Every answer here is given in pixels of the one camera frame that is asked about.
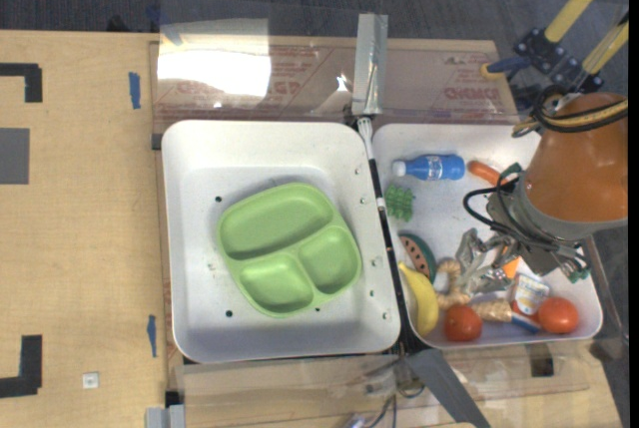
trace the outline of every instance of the banana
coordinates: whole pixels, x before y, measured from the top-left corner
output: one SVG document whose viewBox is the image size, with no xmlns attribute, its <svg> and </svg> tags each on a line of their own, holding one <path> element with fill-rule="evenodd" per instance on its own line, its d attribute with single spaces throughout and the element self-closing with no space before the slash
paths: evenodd
<svg viewBox="0 0 639 428">
<path fill-rule="evenodd" d="M 423 273 L 408 268 L 403 261 L 397 265 L 403 272 L 406 282 L 417 301 L 417 334 L 425 337 L 439 319 L 439 306 L 437 305 L 437 293 L 432 284 Z"/>
</svg>

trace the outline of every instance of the table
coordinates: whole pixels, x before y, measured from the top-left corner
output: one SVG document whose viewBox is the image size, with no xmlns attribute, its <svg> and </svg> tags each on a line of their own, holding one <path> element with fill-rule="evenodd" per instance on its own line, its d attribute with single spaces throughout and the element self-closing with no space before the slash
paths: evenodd
<svg viewBox="0 0 639 428">
<path fill-rule="evenodd" d="M 150 143 L 149 50 L 157 40 L 142 33 L 0 31 L 2 63 L 38 64 L 43 72 L 42 103 L 25 103 L 24 79 L 0 77 L 0 128 L 29 129 L 30 147 L 28 185 L 0 185 L 0 377 L 19 376 L 21 336 L 42 336 L 41 387 L 35 395 L 0 398 L 0 426 L 143 426 L 145 410 L 165 403 Z M 494 358 L 510 358 L 510 350 L 494 351 Z M 538 394 L 480 401 L 484 415 L 494 426 L 620 426 L 601 364 L 587 342 L 575 351 L 583 380 L 577 390 L 558 384 L 563 392 L 551 393 L 546 382 Z M 467 362 L 463 355 L 450 359 Z M 95 375 L 83 384 L 93 372 L 99 387 Z M 398 413 L 398 426 L 450 423 L 436 404 Z"/>
</svg>

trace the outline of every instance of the toy watermelon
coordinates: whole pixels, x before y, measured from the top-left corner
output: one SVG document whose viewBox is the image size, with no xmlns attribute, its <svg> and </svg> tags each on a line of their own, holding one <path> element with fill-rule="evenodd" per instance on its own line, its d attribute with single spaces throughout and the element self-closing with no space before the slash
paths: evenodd
<svg viewBox="0 0 639 428">
<path fill-rule="evenodd" d="M 437 274 L 437 263 L 430 247 L 419 236 L 411 233 L 400 233 L 399 239 L 410 256 L 415 270 L 423 273 L 430 282 L 433 282 Z"/>
</svg>

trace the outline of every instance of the green plate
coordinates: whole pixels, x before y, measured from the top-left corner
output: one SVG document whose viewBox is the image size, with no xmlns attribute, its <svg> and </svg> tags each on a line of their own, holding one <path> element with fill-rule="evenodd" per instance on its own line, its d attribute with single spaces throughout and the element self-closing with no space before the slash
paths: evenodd
<svg viewBox="0 0 639 428">
<path fill-rule="evenodd" d="M 308 184 L 282 185 L 232 205 L 218 221 L 217 239 L 242 293 L 274 317 L 322 305 L 361 273 L 348 226 Z"/>
</svg>

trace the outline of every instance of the blue bottle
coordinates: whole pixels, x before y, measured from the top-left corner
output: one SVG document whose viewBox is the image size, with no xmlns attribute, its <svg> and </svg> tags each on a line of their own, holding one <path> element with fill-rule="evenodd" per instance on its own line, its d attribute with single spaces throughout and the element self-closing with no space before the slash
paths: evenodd
<svg viewBox="0 0 639 428">
<path fill-rule="evenodd" d="M 459 180 L 466 170 L 458 155 L 422 155 L 411 161 L 394 161 L 392 173 L 398 177 L 411 175 L 420 180 Z"/>
</svg>

